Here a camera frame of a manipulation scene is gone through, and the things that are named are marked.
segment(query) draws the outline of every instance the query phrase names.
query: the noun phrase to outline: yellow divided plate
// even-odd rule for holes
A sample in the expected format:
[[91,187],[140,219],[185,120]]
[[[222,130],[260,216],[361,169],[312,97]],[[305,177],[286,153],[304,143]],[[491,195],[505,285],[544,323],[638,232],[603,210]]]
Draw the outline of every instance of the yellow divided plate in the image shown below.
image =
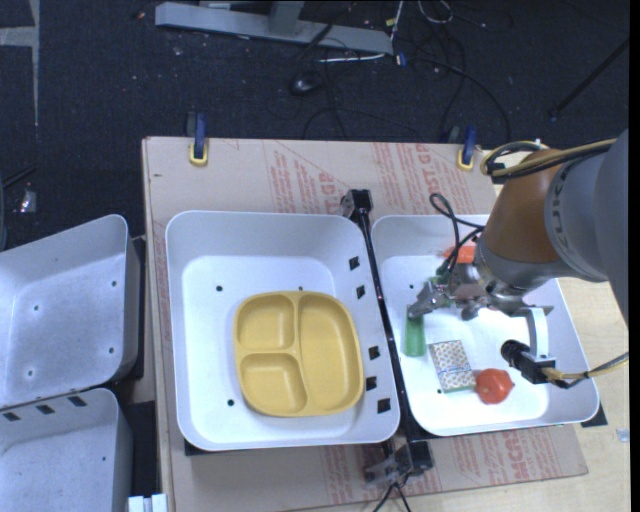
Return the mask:
[[238,307],[233,334],[242,394],[261,413],[334,414],[362,395],[356,329],[344,304],[330,295],[254,295]]

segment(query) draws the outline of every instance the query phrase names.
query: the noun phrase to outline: dark background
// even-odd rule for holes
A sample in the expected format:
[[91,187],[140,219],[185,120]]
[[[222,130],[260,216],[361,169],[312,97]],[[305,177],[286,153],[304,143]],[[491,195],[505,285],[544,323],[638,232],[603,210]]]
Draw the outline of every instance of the dark background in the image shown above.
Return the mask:
[[[0,46],[0,176],[37,165],[5,190],[7,248],[109,213],[142,234],[141,140],[184,135],[190,111],[206,113],[209,137],[437,143],[473,124],[486,149],[535,138],[566,148],[629,124],[628,49],[556,122],[548,115],[629,37],[629,0],[454,0],[448,23],[405,2],[394,45],[406,67],[321,64],[345,52],[300,58],[298,45],[157,28],[159,3],[42,0],[37,125],[31,49]],[[388,31],[397,6],[307,2],[301,19]],[[443,2],[422,7],[448,16]],[[27,0],[0,0],[0,28],[33,24]],[[291,96],[308,68],[325,87]],[[20,212],[25,191],[35,212]]]

